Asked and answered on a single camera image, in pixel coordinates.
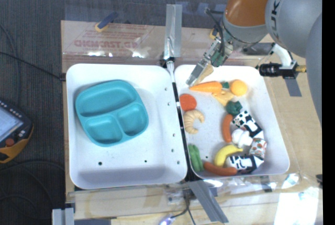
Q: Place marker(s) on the yellow cheese wedge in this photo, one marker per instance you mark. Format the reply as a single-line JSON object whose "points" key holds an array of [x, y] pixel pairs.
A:
{"points": [[223, 98]]}

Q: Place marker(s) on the white mushroom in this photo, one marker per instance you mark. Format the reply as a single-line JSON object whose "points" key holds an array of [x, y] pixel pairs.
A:
{"points": [[241, 137]]}

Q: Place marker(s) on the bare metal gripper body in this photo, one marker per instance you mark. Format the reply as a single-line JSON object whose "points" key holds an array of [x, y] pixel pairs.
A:
{"points": [[215, 48]]}

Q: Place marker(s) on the orange fruit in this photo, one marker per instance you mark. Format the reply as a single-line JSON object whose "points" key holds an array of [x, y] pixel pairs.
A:
{"points": [[238, 87]]}

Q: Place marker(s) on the orange carrot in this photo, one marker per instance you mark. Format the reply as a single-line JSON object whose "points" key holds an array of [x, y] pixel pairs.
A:
{"points": [[206, 87]]}

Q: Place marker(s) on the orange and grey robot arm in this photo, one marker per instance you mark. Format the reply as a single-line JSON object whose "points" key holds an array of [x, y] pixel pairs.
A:
{"points": [[288, 9]]}

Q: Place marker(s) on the red tomato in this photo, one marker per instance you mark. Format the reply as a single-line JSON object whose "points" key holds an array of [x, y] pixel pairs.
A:
{"points": [[188, 102]]}

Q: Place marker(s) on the yellow banana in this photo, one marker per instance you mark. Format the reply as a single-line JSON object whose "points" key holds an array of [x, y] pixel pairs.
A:
{"points": [[222, 156]]}

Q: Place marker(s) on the teal divided plate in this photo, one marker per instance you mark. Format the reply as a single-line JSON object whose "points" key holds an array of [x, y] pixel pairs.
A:
{"points": [[110, 111]]}

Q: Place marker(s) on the green pea pod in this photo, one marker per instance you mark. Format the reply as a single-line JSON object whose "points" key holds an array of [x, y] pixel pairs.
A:
{"points": [[195, 158]]}

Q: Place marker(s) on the beige croissant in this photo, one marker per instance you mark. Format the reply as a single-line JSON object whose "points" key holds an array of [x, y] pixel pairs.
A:
{"points": [[189, 120]]}

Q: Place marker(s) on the black and white cow carton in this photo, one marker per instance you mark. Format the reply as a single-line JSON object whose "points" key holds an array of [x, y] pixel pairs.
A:
{"points": [[248, 122], [244, 162]]}

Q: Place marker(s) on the white can with fruit print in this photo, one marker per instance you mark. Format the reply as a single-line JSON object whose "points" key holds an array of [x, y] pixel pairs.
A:
{"points": [[257, 147]]}

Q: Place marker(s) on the black cylinder on white bracket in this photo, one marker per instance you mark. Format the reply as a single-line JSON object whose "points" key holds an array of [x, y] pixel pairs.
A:
{"points": [[274, 69]]}

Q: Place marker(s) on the brown cardboard board red print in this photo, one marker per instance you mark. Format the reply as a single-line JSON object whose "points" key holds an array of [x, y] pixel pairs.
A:
{"points": [[295, 124]]}

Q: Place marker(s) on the white plastic tray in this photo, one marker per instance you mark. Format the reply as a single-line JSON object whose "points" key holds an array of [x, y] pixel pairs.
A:
{"points": [[209, 129], [157, 161]]}

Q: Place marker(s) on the green broccoli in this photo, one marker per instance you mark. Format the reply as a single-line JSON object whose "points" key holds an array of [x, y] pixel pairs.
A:
{"points": [[233, 107]]}

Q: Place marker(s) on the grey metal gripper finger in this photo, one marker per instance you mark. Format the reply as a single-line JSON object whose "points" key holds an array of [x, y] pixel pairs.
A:
{"points": [[206, 72], [196, 72]]}

